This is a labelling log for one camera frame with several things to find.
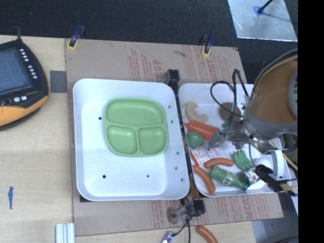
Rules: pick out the red and white packet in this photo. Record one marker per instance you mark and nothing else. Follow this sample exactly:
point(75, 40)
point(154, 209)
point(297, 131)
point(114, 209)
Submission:
point(201, 154)

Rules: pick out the green divided plate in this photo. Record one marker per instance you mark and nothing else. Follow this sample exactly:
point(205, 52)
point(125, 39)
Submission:
point(131, 113)

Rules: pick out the beige croissant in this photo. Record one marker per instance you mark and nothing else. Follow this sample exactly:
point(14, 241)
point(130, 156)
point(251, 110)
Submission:
point(191, 111)

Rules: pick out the black cylinder on white bracket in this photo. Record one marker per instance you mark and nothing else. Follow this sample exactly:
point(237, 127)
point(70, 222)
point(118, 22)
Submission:
point(272, 177)

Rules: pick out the brown biscuit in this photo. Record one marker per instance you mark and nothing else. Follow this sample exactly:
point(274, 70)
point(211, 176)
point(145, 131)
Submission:
point(225, 110)

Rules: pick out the orange bottle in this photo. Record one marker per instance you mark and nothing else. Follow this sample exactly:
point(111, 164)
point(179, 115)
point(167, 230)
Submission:
point(201, 128)

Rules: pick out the white plastic tray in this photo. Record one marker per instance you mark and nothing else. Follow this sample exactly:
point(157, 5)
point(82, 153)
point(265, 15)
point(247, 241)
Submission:
point(93, 166)
point(202, 95)

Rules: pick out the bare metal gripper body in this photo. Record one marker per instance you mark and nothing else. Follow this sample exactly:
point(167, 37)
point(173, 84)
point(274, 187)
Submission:
point(239, 134)

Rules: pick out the green grapes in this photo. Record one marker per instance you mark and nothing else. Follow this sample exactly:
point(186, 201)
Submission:
point(242, 160)

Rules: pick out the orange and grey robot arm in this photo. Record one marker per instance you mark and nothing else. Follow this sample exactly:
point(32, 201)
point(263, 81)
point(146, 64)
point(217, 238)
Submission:
point(272, 100)

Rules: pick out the orange sausage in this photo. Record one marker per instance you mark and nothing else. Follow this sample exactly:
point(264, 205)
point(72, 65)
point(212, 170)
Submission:
point(206, 234)
point(205, 178)
point(219, 162)

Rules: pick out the green pepper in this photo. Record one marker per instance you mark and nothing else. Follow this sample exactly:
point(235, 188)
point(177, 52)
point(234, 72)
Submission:
point(195, 139)

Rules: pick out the thin black and white rod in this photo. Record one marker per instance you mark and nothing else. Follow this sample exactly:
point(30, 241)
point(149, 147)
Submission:
point(181, 125)

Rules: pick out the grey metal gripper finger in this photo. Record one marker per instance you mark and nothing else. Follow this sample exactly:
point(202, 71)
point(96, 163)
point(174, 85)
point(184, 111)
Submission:
point(214, 144)
point(218, 135)

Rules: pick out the brown cardboard board red print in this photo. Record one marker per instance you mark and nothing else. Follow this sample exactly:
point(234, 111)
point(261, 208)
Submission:
point(114, 59)

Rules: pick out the small printed can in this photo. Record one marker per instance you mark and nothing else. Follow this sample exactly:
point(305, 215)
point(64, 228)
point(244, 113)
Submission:
point(249, 177)

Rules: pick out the green bottle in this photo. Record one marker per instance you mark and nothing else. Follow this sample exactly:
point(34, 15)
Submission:
point(225, 176)

